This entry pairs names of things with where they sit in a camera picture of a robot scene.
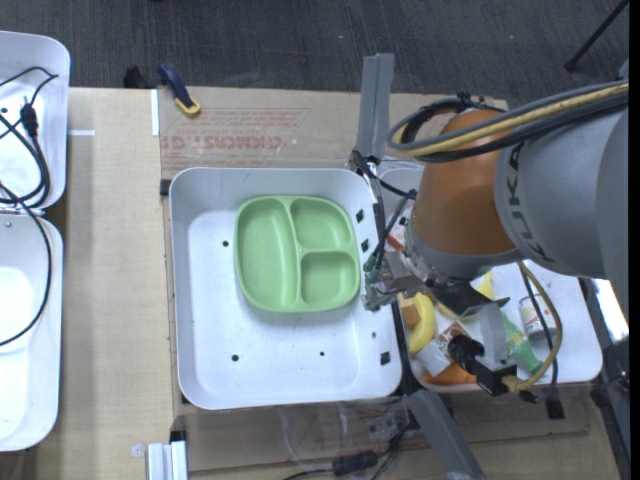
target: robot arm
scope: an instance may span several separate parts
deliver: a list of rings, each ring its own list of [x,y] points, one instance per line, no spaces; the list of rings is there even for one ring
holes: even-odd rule
[[[466,316],[490,302],[470,281],[528,258],[561,274],[609,279],[628,320],[628,82],[621,87],[607,84],[611,95],[600,101],[435,154],[416,154],[431,144],[402,143],[426,165],[405,248],[369,276],[367,307],[420,291]],[[498,114],[467,108],[441,136],[481,135]],[[407,121],[403,133],[418,127]]]

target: wooden table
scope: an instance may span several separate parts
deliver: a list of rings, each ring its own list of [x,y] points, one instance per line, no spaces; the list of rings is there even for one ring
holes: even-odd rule
[[[60,410],[51,434],[20,455],[24,478],[143,479],[144,446],[168,442],[174,384],[151,101],[148,90],[70,89],[67,189],[48,212],[65,241]],[[577,399],[583,432],[473,444],[489,478],[615,478],[600,413],[587,396]],[[276,480],[299,470],[194,476]],[[446,478],[431,450],[403,452],[390,475]]]

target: green bottle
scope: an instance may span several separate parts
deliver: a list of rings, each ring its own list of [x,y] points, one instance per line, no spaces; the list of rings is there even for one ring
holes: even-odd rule
[[[529,339],[506,315],[501,311],[502,323],[504,324],[504,332],[507,335],[507,350],[509,355],[518,363],[519,366],[526,368],[531,375],[542,367],[542,361],[538,359],[531,348]]]

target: bottle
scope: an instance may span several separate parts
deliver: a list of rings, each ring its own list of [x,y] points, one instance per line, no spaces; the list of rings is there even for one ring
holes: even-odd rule
[[[525,334],[501,311],[504,332],[507,335],[507,350],[509,355],[518,363],[518,366],[526,368],[534,375],[542,368],[542,361],[533,353],[531,343]]]
[[[544,322],[547,324],[547,329],[549,330],[549,336],[551,339],[556,335],[556,322],[551,316],[547,305],[544,302],[544,299],[540,294],[535,295],[536,303],[542,312],[542,316],[544,318]],[[546,334],[544,332],[544,327],[542,326],[542,322],[540,321],[540,317],[538,316],[538,312],[533,307],[533,302],[531,302],[531,297],[523,297],[518,302],[520,306],[520,315],[522,316],[522,322],[524,324],[524,332],[527,337],[532,340],[544,340],[546,339]]]

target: gray carpet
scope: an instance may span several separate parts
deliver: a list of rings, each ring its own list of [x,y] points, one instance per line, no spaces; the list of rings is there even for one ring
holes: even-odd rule
[[[0,29],[55,37],[72,85],[151,83],[359,91],[362,57],[396,55],[393,90],[467,90],[519,105],[610,81],[629,56],[629,7],[569,60],[621,0],[0,0]]]

